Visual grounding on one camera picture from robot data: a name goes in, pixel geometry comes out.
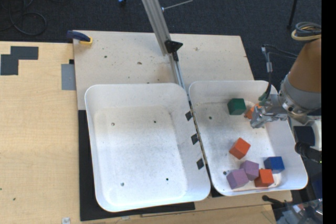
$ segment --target blue clip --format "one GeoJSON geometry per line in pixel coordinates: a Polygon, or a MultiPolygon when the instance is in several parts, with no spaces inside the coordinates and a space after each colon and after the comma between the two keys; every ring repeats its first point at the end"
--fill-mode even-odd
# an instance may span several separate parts
{"type": "Polygon", "coordinates": [[[92,38],[77,31],[67,31],[67,38],[77,39],[81,44],[92,44],[92,38]]]}

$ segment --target toy block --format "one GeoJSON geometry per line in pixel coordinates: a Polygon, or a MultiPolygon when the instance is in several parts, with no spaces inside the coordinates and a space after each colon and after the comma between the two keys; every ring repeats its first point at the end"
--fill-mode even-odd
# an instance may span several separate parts
{"type": "Polygon", "coordinates": [[[274,183],[273,173],[271,169],[259,169],[259,176],[254,179],[254,185],[257,188],[268,188],[274,183]]]}
{"type": "Polygon", "coordinates": [[[248,180],[252,181],[259,176],[259,164],[251,161],[244,161],[240,168],[244,169],[248,180]]]}
{"type": "Polygon", "coordinates": [[[226,176],[231,189],[243,187],[249,182],[244,169],[236,169],[226,176]]]}
{"type": "Polygon", "coordinates": [[[246,106],[243,98],[233,98],[231,99],[227,107],[229,108],[230,115],[241,115],[245,112],[246,106]]]}
{"type": "Polygon", "coordinates": [[[281,171],[285,170],[281,156],[268,157],[264,160],[264,166],[266,169],[271,169],[273,174],[279,174],[281,171]]]}
{"type": "Polygon", "coordinates": [[[241,137],[237,139],[234,145],[231,147],[229,152],[234,155],[237,159],[243,158],[248,150],[250,149],[251,145],[247,143],[241,137]]]}
{"type": "Polygon", "coordinates": [[[248,118],[249,120],[252,119],[252,114],[253,114],[253,111],[254,111],[254,108],[257,107],[257,108],[261,108],[261,106],[259,106],[259,104],[256,104],[254,106],[252,106],[247,112],[246,114],[244,115],[244,117],[248,118]]]}

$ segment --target wooden table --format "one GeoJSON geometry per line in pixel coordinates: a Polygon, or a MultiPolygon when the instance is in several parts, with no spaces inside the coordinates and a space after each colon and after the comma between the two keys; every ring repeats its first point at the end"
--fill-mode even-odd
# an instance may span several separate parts
{"type": "MultiPolygon", "coordinates": [[[[115,42],[124,38],[123,33],[110,34],[115,42]]],[[[154,34],[135,34],[155,40],[154,34]]],[[[219,59],[218,76],[211,79],[253,80],[240,37],[180,34],[171,37],[184,44],[179,56],[186,84],[197,78],[188,69],[199,66],[210,55],[219,59]],[[212,46],[207,46],[206,41],[211,41],[212,46]],[[218,46],[221,52],[213,51],[218,46]]],[[[195,202],[195,210],[177,214],[80,221],[78,104],[81,100],[76,90],[62,90],[61,79],[61,65],[75,58],[74,44],[0,42],[0,55],[10,54],[11,46],[38,47],[39,51],[38,60],[19,60],[18,75],[0,76],[2,224],[60,224],[62,220],[71,224],[276,223],[270,203],[261,198],[263,193],[216,198],[210,195],[195,202]]],[[[75,60],[75,68],[80,66],[75,60]]],[[[204,67],[204,74],[198,77],[208,76],[208,68],[204,67]]],[[[289,190],[273,191],[271,197],[292,201],[289,190]]]]}

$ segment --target green block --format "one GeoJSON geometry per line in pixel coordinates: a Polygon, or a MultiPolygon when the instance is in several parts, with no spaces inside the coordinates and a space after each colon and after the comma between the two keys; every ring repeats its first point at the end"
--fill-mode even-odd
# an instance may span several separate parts
{"type": "Polygon", "coordinates": [[[246,111],[245,101],[243,98],[231,99],[227,107],[229,108],[230,115],[242,115],[246,111]]]}

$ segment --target empty white tray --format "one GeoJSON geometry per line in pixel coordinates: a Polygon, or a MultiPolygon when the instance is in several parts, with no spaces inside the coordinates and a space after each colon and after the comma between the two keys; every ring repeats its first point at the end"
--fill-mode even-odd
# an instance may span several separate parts
{"type": "Polygon", "coordinates": [[[208,196],[210,181],[200,165],[200,144],[192,140],[196,128],[182,87],[94,85],[85,104],[96,198],[103,209],[118,212],[208,196]]]}
{"type": "MultiPolygon", "coordinates": [[[[295,139],[288,121],[269,122],[263,128],[253,129],[244,114],[229,114],[227,103],[232,98],[243,98],[248,110],[258,103],[267,85],[266,81],[197,81],[189,88],[211,181],[223,195],[302,189],[308,182],[302,158],[295,152],[295,139]],[[240,160],[229,153],[239,137],[251,144],[240,160]],[[274,174],[274,184],[256,188],[250,181],[241,188],[230,188],[226,179],[230,171],[238,169],[247,159],[265,168],[264,160],[269,156],[281,156],[285,166],[281,173],[274,174]]],[[[277,93],[274,87],[271,93],[277,93]]]]}

